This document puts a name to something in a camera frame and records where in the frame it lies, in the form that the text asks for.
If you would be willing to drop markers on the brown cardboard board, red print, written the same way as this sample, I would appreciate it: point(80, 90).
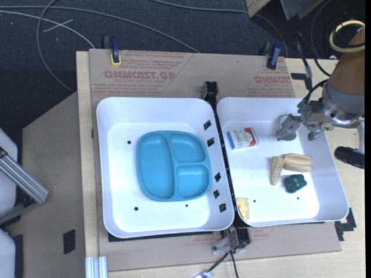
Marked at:
point(162, 71)

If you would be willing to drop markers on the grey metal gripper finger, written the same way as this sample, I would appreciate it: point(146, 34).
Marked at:
point(287, 127)
point(314, 133)

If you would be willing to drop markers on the black cylinder on white bracket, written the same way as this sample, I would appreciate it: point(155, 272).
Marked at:
point(349, 155)

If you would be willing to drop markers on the white carton with blue stripe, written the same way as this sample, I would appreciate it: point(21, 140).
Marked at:
point(242, 138)

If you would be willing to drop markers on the green toy broccoli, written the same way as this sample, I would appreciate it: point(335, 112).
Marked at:
point(295, 183)

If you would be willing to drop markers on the beige toy bread bun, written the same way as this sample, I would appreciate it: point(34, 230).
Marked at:
point(298, 162)

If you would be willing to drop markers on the blue divided plate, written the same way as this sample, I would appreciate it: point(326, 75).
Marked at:
point(156, 166)

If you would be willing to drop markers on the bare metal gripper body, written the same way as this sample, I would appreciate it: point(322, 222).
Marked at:
point(316, 114)

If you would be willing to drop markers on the yellow toy cheese wedge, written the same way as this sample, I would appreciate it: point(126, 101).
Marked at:
point(244, 208)

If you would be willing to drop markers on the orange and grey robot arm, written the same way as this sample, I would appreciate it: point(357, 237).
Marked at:
point(349, 77)

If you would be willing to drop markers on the beige toy ice cream cone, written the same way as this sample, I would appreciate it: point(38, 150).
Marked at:
point(276, 168)

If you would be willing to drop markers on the white plastic tray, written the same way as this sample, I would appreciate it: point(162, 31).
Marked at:
point(121, 166)
point(255, 184)

